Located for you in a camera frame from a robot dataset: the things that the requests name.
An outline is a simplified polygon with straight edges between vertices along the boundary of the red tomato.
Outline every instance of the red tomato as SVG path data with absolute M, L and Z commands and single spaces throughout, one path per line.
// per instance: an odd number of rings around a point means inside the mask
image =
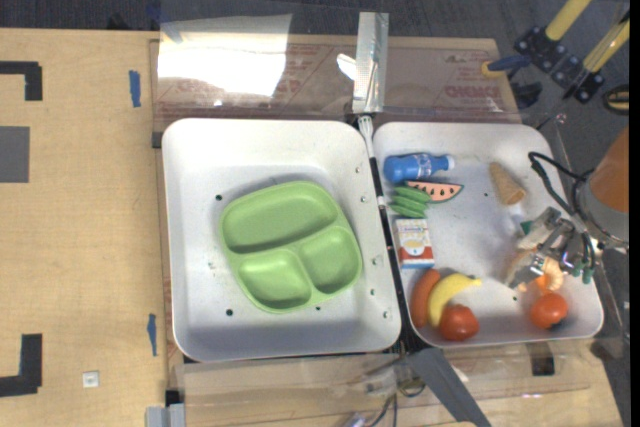
M 480 324 L 470 308 L 454 304 L 445 307 L 438 329 L 447 340 L 461 342 L 480 331 Z
M 541 295 L 529 312 L 529 318 L 542 329 L 551 329 L 559 324 L 569 312 L 569 306 L 564 297 L 557 292 Z

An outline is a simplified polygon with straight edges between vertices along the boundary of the small box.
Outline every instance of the small box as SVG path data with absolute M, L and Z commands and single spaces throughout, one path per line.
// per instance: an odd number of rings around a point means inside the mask
M 426 219 L 397 219 L 393 235 L 403 269 L 428 269 L 434 266 Z

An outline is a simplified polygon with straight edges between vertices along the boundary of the gray square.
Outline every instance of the gray square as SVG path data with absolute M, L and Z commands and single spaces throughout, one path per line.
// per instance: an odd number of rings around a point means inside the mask
M 0 127 L 0 183 L 29 182 L 29 127 Z

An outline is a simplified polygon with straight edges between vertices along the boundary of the blue bottle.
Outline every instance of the blue bottle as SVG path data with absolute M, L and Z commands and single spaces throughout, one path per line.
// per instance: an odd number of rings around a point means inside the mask
M 453 169 L 455 162 L 450 155 L 436 157 L 428 153 L 416 153 L 404 157 L 388 157 L 384 161 L 384 177 L 397 184 L 405 180 L 425 180 L 436 171 Z

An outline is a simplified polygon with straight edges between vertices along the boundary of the wooden table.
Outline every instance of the wooden table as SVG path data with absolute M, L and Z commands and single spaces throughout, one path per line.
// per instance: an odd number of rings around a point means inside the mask
M 35 394 L 0 397 L 2 424 L 143 425 L 145 409 L 164 404 L 167 344 L 149 66 L 157 38 L 155 32 L 0 29 L 0 59 L 37 61 L 44 95 L 25 101 L 24 78 L 0 75 L 0 126 L 30 133 L 28 183 L 0 183 L 0 301 L 7 313 L 0 376 L 19 374 L 22 335 L 43 340 L 42 385 Z M 132 102 L 130 70 L 140 74 L 140 107 Z M 533 398 L 491 397 L 479 389 L 480 407 L 495 425 L 518 419 L 523 425 L 619 425 L 601 362 L 584 343 L 571 354 L 577 363 L 567 360 L 569 373 L 555 391 L 553 381 Z M 99 372 L 99 386 L 84 387 L 83 373 L 92 371 Z M 567 386 L 570 372 L 580 386 Z M 505 390 L 528 387 L 518 383 L 505 381 Z M 433 397 L 412 400 L 401 403 L 399 425 L 453 421 Z M 211 423 L 207 412 L 192 410 L 193 425 Z M 286 425 L 337 426 L 346 418 Z

